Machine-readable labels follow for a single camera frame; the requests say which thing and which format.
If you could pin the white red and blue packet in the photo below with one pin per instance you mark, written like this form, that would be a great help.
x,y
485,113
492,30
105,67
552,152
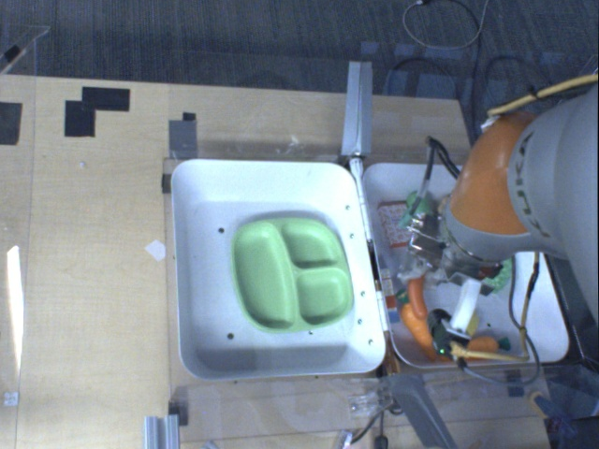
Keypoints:
x,y
388,297

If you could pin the large orange carrot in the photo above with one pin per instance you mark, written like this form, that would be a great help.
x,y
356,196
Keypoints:
x,y
416,328

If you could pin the red and white carton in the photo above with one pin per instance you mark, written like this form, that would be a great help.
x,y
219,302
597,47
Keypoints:
x,y
390,225

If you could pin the yellow block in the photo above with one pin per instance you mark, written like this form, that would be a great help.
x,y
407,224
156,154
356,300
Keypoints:
x,y
473,324

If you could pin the thin black and white rod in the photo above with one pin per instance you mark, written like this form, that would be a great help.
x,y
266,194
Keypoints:
x,y
364,204

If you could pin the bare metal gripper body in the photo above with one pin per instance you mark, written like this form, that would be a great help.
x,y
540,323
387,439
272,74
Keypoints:
x,y
428,239

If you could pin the white plastic tray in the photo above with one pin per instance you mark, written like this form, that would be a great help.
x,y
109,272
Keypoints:
x,y
545,325
206,269

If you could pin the small orange carrot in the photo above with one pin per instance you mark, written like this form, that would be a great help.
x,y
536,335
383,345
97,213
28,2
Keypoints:
x,y
482,343

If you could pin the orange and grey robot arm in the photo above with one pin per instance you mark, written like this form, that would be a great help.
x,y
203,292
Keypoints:
x,y
552,180

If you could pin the green broccoli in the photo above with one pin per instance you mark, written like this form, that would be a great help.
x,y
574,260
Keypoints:
x,y
503,274

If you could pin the green divided plate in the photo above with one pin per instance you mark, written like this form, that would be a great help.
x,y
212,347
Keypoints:
x,y
267,274

